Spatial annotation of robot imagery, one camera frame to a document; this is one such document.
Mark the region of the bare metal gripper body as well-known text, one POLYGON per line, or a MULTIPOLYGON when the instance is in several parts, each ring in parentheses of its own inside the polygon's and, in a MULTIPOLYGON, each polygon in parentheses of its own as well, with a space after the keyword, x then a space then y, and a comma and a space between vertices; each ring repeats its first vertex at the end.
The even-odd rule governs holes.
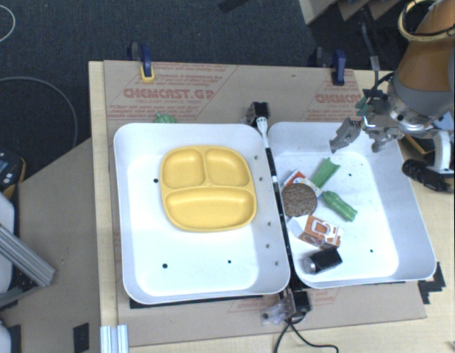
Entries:
POLYGON ((439 132, 433 120, 400 100, 373 100, 367 106, 360 126, 374 140, 399 140, 405 135, 432 138, 439 132))

